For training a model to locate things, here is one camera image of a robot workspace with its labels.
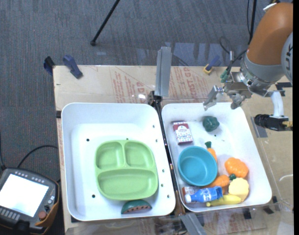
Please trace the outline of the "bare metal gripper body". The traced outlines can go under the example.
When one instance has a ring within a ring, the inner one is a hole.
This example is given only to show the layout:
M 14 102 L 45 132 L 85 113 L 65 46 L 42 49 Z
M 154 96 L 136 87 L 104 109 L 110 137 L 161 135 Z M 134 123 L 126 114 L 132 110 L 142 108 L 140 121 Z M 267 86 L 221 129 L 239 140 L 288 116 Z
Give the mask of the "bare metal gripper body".
M 231 71 L 224 83 L 224 92 L 233 99 L 248 99 L 253 94 L 265 95 L 271 85 L 248 71 Z

